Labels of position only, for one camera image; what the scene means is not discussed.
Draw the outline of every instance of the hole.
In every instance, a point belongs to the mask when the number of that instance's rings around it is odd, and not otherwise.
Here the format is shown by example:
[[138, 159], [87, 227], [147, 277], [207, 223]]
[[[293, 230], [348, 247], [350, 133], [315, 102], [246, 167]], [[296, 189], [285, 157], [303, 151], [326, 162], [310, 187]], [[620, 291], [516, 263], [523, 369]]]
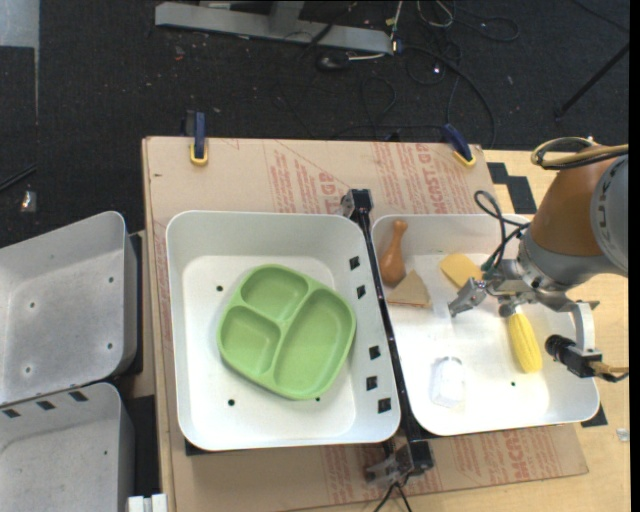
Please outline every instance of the hole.
[[378, 400], [378, 414], [391, 410], [391, 398], [382, 398]]
[[18, 416], [20, 416], [20, 413], [15, 409], [7, 409], [6, 411], [2, 411], [2, 412], [11, 419], [17, 418]]
[[376, 345], [375, 347], [369, 347], [369, 358], [375, 359], [380, 357], [380, 347]]
[[42, 400], [40, 402], [36, 402], [36, 404], [38, 404], [40, 406], [40, 408], [42, 410], [44, 410], [44, 411], [50, 411], [51, 409], [55, 409], [56, 408], [56, 406], [53, 405], [48, 400]]
[[69, 393], [69, 396], [73, 398], [76, 402], [86, 402], [87, 400], [89, 400], [80, 391], [72, 391], [71, 393]]
[[367, 391], [378, 387], [378, 377], [367, 377]]

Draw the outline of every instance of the green divided plate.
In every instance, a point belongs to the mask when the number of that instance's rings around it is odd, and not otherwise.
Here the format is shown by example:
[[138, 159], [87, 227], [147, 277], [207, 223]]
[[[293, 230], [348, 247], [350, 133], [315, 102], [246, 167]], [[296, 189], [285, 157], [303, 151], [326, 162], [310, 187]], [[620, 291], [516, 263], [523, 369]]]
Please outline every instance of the green divided plate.
[[281, 265], [244, 277], [218, 325], [222, 358], [236, 371], [293, 400], [324, 393], [356, 330], [349, 303], [331, 288]]

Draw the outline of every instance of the gray tray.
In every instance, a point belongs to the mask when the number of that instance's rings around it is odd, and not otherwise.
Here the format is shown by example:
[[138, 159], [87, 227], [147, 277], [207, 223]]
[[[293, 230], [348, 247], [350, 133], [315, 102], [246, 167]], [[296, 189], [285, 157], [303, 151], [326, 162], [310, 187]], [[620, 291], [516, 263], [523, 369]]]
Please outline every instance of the gray tray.
[[133, 426], [111, 384], [0, 409], [0, 512], [123, 512], [133, 479]]
[[116, 212], [0, 250], [0, 406], [124, 371], [137, 347], [137, 274]]

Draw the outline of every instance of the wooden triangle block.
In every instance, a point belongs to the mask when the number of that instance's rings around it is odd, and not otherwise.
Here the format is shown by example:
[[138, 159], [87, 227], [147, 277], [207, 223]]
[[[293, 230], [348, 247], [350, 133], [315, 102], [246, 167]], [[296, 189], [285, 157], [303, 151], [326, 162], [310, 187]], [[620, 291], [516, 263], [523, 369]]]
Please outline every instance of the wooden triangle block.
[[412, 270], [387, 296], [389, 304], [430, 308], [431, 296], [421, 277]]

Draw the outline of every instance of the cardboard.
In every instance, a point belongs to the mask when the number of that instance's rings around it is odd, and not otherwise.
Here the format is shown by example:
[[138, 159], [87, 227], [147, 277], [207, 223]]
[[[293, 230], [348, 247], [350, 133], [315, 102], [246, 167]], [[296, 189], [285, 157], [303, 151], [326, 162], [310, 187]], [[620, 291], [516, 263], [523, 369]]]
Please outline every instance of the cardboard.
[[[446, 144], [209, 139], [209, 161], [196, 167], [189, 162], [189, 142], [181, 137], [150, 137], [142, 145], [148, 250], [155, 274], [151, 297], [161, 480], [169, 508], [179, 512], [275, 512], [326, 506], [364, 510], [356, 503], [377, 501], [385, 491], [364, 479], [364, 468], [383, 458], [378, 445], [187, 455], [176, 419], [166, 225], [175, 214], [193, 209], [336, 213], [350, 188], [371, 190], [374, 217], [478, 213], [473, 192], [496, 192], [484, 153], [473, 148], [477, 164], [469, 169], [453, 159]], [[561, 482], [566, 479], [558, 477], [588, 472], [573, 425], [436, 438], [431, 447], [436, 467], [410, 479], [405, 490], [417, 497], [412, 501], [414, 510], [432, 510], [429, 505], [415, 505], [433, 504], [432, 496], [443, 500], [435, 503], [476, 503], [473, 496], [460, 501], [457, 493], [443, 491], [535, 480]], [[619, 477], [624, 471], [623, 464], [615, 474]], [[587, 494], [594, 494], [594, 487], [583, 481], [579, 485]], [[516, 489], [520, 495], [521, 488]], [[572, 499], [584, 506], [578, 496]], [[625, 500], [623, 493], [618, 502]], [[498, 499], [503, 510], [536, 510], [535, 501], [529, 496], [514, 505], [509, 499]], [[478, 510], [498, 509], [493, 495], [478, 503]]]

